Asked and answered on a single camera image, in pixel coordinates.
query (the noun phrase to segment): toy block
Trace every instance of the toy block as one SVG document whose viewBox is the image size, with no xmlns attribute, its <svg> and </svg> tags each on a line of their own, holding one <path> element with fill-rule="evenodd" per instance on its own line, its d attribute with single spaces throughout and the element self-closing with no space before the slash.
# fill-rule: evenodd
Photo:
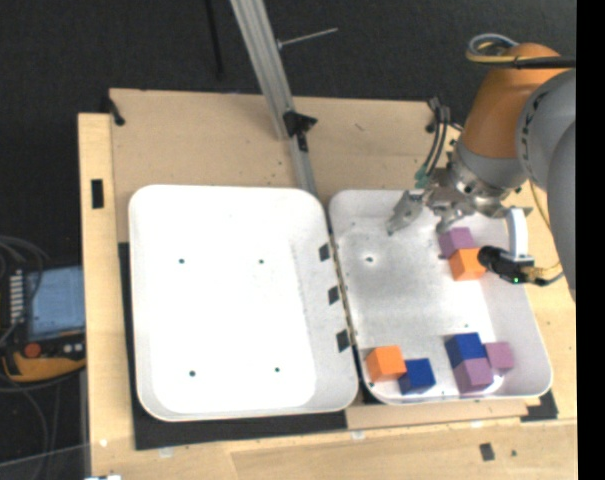
<svg viewBox="0 0 605 480">
<path fill-rule="evenodd" d="M 454 334 L 444 342 L 451 368 L 467 359 L 486 358 L 486 350 L 477 332 Z"/>
<path fill-rule="evenodd" d="M 377 347 L 366 357 L 372 382 L 396 380 L 406 373 L 402 351 L 397 345 Z"/>
<path fill-rule="evenodd" d="M 493 372 L 486 357 L 466 359 L 453 369 L 460 393 L 484 389 L 493 382 Z"/>
<path fill-rule="evenodd" d="M 438 235 L 442 255 L 449 259 L 458 249 L 473 249 L 475 240 L 469 228 L 451 228 L 446 233 Z"/>
<path fill-rule="evenodd" d="M 458 249 L 449 258 L 451 274 L 456 281 L 470 281 L 479 279 L 486 272 L 484 267 L 478 261 L 479 247 L 473 249 Z"/>
<path fill-rule="evenodd" d="M 496 341 L 494 343 L 485 343 L 484 350 L 489 360 L 491 368 L 499 372 L 506 372 L 513 368 L 513 351 L 506 341 Z"/>
<path fill-rule="evenodd" d="M 400 392 L 403 395 L 423 393 L 435 386 L 435 375 L 433 375 L 431 362 L 427 358 L 409 359 L 404 361 L 404 364 L 406 365 L 406 373 L 398 378 Z"/>
</svg>

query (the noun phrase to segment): white tray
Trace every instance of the white tray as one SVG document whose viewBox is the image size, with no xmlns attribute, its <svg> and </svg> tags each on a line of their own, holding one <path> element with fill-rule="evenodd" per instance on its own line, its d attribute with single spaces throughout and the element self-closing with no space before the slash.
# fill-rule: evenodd
<svg viewBox="0 0 605 480">
<path fill-rule="evenodd" d="M 377 346 L 399 345 L 405 359 L 427 357 L 436 385 L 403 395 L 395 381 L 371 383 L 371 394 L 387 404 L 459 398 L 534 397 L 546 392 L 552 371 L 537 322 L 522 285 L 492 273 L 476 281 L 453 280 L 435 232 L 438 217 L 425 208 L 409 227 L 389 236 L 385 223 L 402 191 L 347 190 L 329 208 L 337 256 L 362 364 Z M 456 223 L 469 227 L 478 247 L 508 249 L 503 220 L 476 214 Z M 461 395 L 444 340 L 478 332 L 483 342 L 508 341 L 515 367 L 494 376 L 489 387 Z"/>
<path fill-rule="evenodd" d="M 152 185 L 133 195 L 129 224 L 137 390 L 150 414 L 273 416 L 353 401 L 357 372 L 337 339 L 346 315 L 329 297 L 338 277 L 316 198 Z"/>
</svg>

